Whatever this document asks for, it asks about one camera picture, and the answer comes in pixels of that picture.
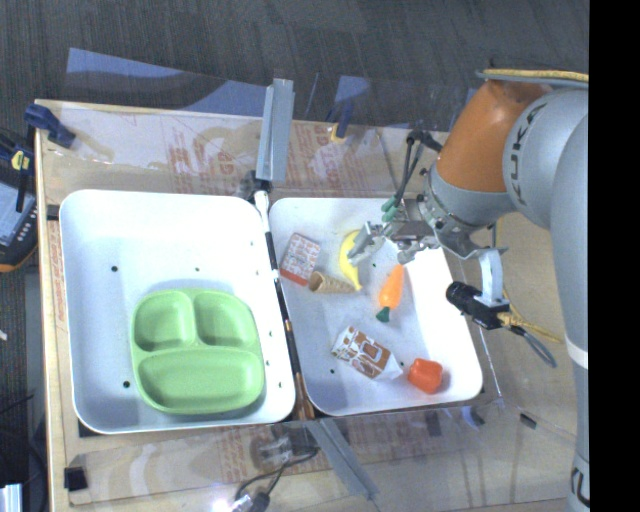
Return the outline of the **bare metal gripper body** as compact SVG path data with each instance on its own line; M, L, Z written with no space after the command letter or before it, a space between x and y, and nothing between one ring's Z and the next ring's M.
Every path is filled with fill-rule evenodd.
M507 212L505 197L423 197L389 200L389 239L435 238L439 247L466 260L486 249L473 233L487 228Z

